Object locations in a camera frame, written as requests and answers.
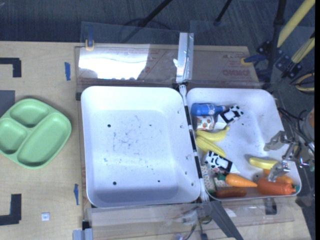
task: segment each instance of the table surface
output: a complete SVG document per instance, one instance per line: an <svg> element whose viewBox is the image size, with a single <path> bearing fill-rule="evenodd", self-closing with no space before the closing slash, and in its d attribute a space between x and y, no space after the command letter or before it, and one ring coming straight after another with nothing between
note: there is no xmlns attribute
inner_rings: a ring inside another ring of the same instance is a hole
<svg viewBox="0 0 320 240"><path fill-rule="evenodd" d="M66 240L82 228L82 198L76 204L74 186L82 186L79 101L76 101L75 47L80 43L0 42L0 58L20 58L22 77L12 77L12 65L0 65L0 90L14 90L15 102L39 99L56 108L71 121L72 132L60 153L44 168L27 169L0 155L0 215L8 215L11 194L22 196L19 224L0 226L1 240ZM71 80L66 79L65 62L70 63ZM79 187L79 197L83 196ZM239 226L244 239L311 239L301 208L290 200L293 221ZM50 220L42 221L42 213ZM209 239L232 239L220 229L208 230ZM159 239L139 237L139 239ZM196 234L190 239L197 239Z"/></svg>

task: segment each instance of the yellow banana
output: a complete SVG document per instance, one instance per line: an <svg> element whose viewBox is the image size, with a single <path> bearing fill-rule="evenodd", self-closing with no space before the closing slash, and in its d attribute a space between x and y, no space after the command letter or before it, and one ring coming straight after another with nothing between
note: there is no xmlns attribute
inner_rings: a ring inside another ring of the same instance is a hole
<svg viewBox="0 0 320 240"><path fill-rule="evenodd" d="M223 158L226 157L226 153L217 145L211 143L207 139L202 136L198 136L195 138L195 144L203 150L203 152L207 153L208 151L212 151Z"/></svg>
<svg viewBox="0 0 320 240"><path fill-rule="evenodd" d="M267 160L267 159L262 159L258 157L251 157L249 158L249 163L250 165L258 168L270 170L276 163L278 163L278 161Z"/></svg>
<svg viewBox="0 0 320 240"><path fill-rule="evenodd" d="M205 130L197 130L195 132L195 134L197 136L204 137L205 139L207 139L210 142L219 142L219 141L222 141L226 137L227 131L229 129L230 128L227 126L223 130L220 130L218 132L207 132Z"/></svg>

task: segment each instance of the black pole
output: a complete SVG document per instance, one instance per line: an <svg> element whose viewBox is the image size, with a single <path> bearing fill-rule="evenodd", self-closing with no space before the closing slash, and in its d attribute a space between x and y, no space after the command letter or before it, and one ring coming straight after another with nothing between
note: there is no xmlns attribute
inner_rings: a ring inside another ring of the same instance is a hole
<svg viewBox="0 0 320 240"><path fill-rule="evenodd" d="M124 40L122 43L128 42L139 30L144 28L155 16L158 15L172 0L164 0L159 4L147 17L141 19L138 22L137 28L135 28Z"/></svg>
<svg viewBox="0 0 320 240"><path fill-rule="evenodd" d="M227 0L225 5L223 6L219 16L214 20L214 25L218 26L220 24L220 21L223 17L223 15L225 14L225 12L227 11L229 5L231 4L232 0Z"/></svg>
<svg viewBox="0 0 320 240"><path fill-rule="evenodd" d="M270 58L269 58L268 67L267 67L267 71L268 72L271 71L271 73L274 67L275 57L277 55L277 45L278 45L279 35L281 32L281 26L283 26L285 22L284 14L286 9L286 3L287 3L287 0L279 0L276 17L273 22L274 32L273 32L273 37L271 41Z"/></svg>

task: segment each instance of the orange carrot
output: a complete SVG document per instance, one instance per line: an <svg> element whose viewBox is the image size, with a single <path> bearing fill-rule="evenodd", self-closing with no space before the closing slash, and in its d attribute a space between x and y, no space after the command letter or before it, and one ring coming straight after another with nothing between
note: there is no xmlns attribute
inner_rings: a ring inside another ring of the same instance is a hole
<svg viewBox="0 0 320 240"><path fill-rule="evenodd" d="M272 182L266 178L260 178L257 184L258 191L263 195L286 196L296 192L296 189L289 183Z"/></svg>
<svg viewBox="0 0 320 240"><path fill-rule="evenodd" d="M247 191L245 188L236 186L225 187L215 192L217 198L238 198L244 197L246 194Z"/></svg>
<svg viewBox="0 0 320 240"><path fill-rule="evenodd" d="M268 176L269 173L270 173L270 170L264 169L263 172L264 172L265 176ZM276 182L289 183L289 184L293 184L293 183L294 183L293 179L290 178L290 177L287 176L287 175L282 175L282 176L280 176L280 177L276 177L276 178L275 178L275 181L276 181Z"/></svg>
<svg viewBox="0 0 320 240"><path fill-rule="evenodd" d="M223 180L225 181L225 183L233 187L255 188L258 186L253 181L239 176L236 173L229 173L227 174L227 176L224 176L223 174L219 173L217 179Z"/></svg>

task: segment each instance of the white square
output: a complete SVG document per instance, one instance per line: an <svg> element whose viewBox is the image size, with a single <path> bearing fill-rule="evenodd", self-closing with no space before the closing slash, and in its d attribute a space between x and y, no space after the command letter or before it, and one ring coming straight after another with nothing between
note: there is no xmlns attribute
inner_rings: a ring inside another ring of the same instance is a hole
<svg viewBox="0 0 320 240"><path fill-rule="evenodd" d="M50 220L50 212L43 212L41 213L41 219L42 221L49 221Z"/></svg>

